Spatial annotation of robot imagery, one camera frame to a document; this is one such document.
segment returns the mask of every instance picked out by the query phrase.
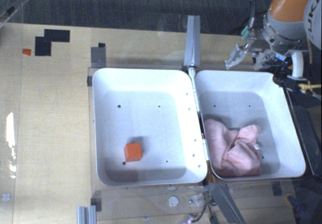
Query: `pink cloth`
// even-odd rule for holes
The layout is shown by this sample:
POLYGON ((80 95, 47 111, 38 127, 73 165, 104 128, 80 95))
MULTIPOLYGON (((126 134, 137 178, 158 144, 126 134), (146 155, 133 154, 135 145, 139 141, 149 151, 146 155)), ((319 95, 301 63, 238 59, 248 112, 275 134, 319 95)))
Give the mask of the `pink cloth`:
POLYGON ((204 122, 210 159, 214 171, 221 177, 260 175, 258 150, 254 148, 260 128, 246 126, 239 131, 213 119, 204 122))

